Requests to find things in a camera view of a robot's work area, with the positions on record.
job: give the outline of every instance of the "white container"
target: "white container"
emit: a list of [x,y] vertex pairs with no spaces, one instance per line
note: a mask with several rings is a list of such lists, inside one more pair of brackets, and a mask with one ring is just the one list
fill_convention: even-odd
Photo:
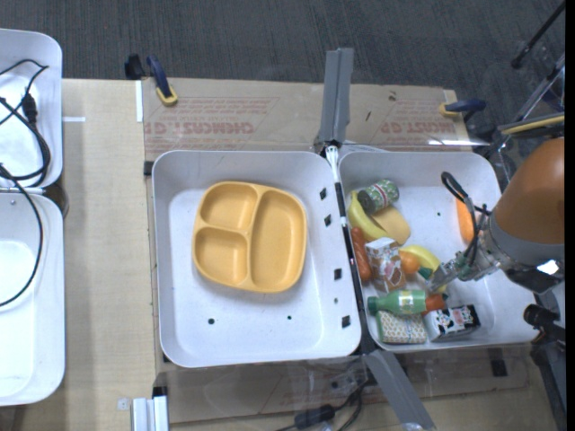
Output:
[[[427,247],[442,262],[454,259],[466,245],[459,233],[456,199],[441,182],[441,172],[453,174],[476,206],[492,209],[500,198],[500,187],[491,165],[471,152],[354,152],[340,161],[341,185],[346,198],[352,190],[369,186],[374,180],[389,179],[400,196],[394,206],[411,228],[405,243]],[[467,336],[420,345],[392,345],[378,341],[376,318],[367,315],[369,332],[376,343],[394,352],[453,347],[474,347],[525,343],[536,335],[523,320],[523,311],[535,303],[533,293],[497,271],[479,281],[455,280],[447,287],[448,306],[472,303],[482,326]],[[363,286],[363,298],[376,295],[375,288]]]
[[[476,203],[494,206],[499,185],[489,163],[476,154],[354,152],[341,158],[346,196],[374,180],[393,180],[396,207],[411,226],[409,243],[428,245],[441,260],[464,249],[455,199],[442,185],[451,172]],[[173,151],[153,169],[159,331],[164,353],[183,367],[335,358],[358,346],[360,327],[334,179],[326,160],[308,152]],[[284,189],[298,197],[308,215],[304,275],[285,293],[246,293],[211,283],[191,259],[196,208],[208,187],[242,180]],[[320,192],[325,189],[324,200]],[[331,216],[326,227],[324,219]],[[334,270],[341,278],[334,279]],[[377,340],[376,318],[367,314],[376,343],[396,352],[526,342],[534,330],[523,311],[534,301],[502,272],[478,282],[449,285],[449,303],[473,303],[482,327],[443,343],[390,345]],[[364,286],[363,298],[376,295]],[[349,326],[342,321],[349,317]]]
[[[48,66],[33,81],[30,92],[38,110],[38,130],[46,140],[51,161],[48,186],[62,171],[62,51],[50,37],[36,32],[0,29],[0,72],[30,58]],[[0,97],[14,108],[39,68],[25,63],[0,75]],[[0,120],[8,117],[0,105]],[[0,154],[12,175],[27,174],[42,164],[35,138],[16,117],[0,126]],[[21,182],[26,188],[38,178]],[[14,296],[31,276],[39,245],[34,211],[13,183],[0,178],[0,302]],[[50,199],[33,194],[43,227],[38,269],[28,288],[0,307],[0,407],[43,400],[60,385],[65,370],[63,218]]]

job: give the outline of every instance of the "green bottle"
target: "green bottle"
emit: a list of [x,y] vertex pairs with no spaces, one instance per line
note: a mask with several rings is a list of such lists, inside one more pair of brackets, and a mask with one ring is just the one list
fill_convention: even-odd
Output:
[[428,310],[424,290],[400,290],[390,292],[385,297],[368,297],[367,309],[372,314],[387,310],[395,314],[417,314]]

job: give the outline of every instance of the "table surface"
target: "table surface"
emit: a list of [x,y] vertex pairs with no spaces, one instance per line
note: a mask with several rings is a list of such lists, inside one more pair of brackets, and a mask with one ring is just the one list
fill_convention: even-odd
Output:
[[[66,372],[43,401],[15,408],[13,431],[130,429],[129,403],[156,377],[154,308],[142,123],[135,82],[63,81]],[[523,387],[424,399],[438,429],[555,429],[542,377],[526,359]],[[0,430],[2,413],[0,410]],[[290,417],[174,425],[261,429]],[[366,406],[354,429],[403,429],[387,403]]]

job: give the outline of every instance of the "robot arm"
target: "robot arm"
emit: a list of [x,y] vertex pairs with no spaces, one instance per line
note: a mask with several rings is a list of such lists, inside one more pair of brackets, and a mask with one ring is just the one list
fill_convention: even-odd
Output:
[[443,263],[429,279],[430,292],[456,278],[477,280],[497,269],[536,294],[564,279],[564,145],[564,137],[547,140],[526,158],[479,225],[473,259],[458,252]]

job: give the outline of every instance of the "gray carpet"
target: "gray carpet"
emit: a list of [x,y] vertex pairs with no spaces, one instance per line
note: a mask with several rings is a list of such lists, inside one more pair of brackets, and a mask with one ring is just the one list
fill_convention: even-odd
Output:
[[353,83],[487,101],[478,131],[512,120],[565,49],[563,12],[510,66],[562,0],[1,1],[0,27],[60,43],[66,78],[125,78],[138,53],[174,77],[322,83],[325,51],[354,48]]

